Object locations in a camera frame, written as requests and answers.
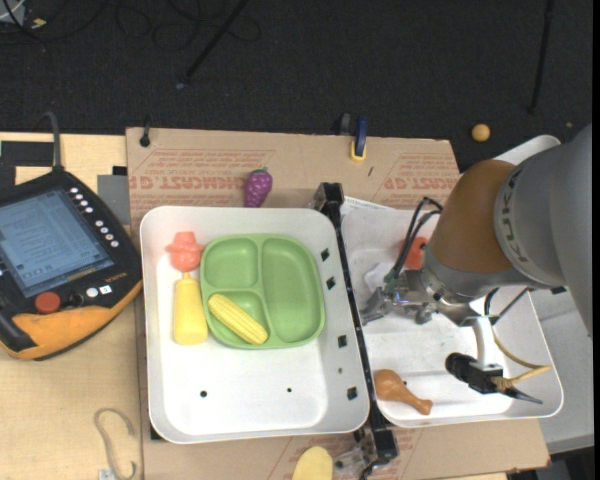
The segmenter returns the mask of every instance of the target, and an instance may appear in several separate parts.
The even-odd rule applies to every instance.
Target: white tray
[[[181,273],[171,266],[165,247],[179,231],[193,231],[203,245],[244,233],[277,233],[302,242],[322,280],[326,319],[320,335],[286,349],[230,348],[211,333],[200,345],[177,344],[173,290]],[[140,241],[149,414],[164,439],[185,444],[340,433],[364,424],[369,396],[335,230],[327,217],[309,209],[163,206],[143,218]],[[329,255],[323,260],[325,250]],[[335,284],[329,289],[331,279]]]
[[[411,210],[356,209],[344,217],[342,233],[359,310],[366,307],[372,293],[365,274],[380,263],[392,265],[396,261],[412,215]],[[430,219],[419,235],[430,237],[436,222]],[[500,289],[491,303],[492,313],[498,313],[521,289],[519,286]],[[481,313],[482,307],[483,300],[480,300],[474,309]],[[380,411],[399,427],[540,418],[557,413],[562,407],[562,386],[528,294],[499,320],[494,330],[504,346],[518,358],[552,366],[550,371],[516,384],[520,391],[542,400],[541,405],[501,394],[480,394],[446,371],[445,359],[452,352],[477,357],[475,334],[470,327],[457,327],[440,314],[434,314],[430,322],[419,325],[412,316],[394,310],[362,328],[372,373],[380,369],[396,371],[416,396],[432,400],[433,407],[425,416],[409,405],[379,400]],[[505,377],[528,370],[499,350],[498,353]]]

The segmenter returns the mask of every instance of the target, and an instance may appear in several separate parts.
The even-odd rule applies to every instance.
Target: divided green plate
[[[315,260],[305,245],[288,236],[231,235],[210,242],[200,263],[200,288],[209,329],[230,347],[299,346],[324,327],[324,298]],[[264,326],[267,341],[247,343],[216,319],[208,300],[218,292]]]

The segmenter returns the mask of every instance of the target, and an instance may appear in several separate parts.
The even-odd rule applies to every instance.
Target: brown drumstick
[[[374,378],[376,394],[380,400],[404,402],[414,407],[420,414],[428,415],[433,402],[415,396],[393,370],[379,370]]]

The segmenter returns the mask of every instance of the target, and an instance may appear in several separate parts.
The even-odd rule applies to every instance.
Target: emergency stop button
[[[60,296],[55,292],[42,292],[33,301],[36,311],[41,315],[49,315],[60,309]]]

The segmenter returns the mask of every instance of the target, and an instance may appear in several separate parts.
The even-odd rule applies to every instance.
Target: blue and yellow clamp
[[[367,158],[367,118],[358,116],[358,126],[356,135],[351,141],[351,159],[356,162],[362,162]]]

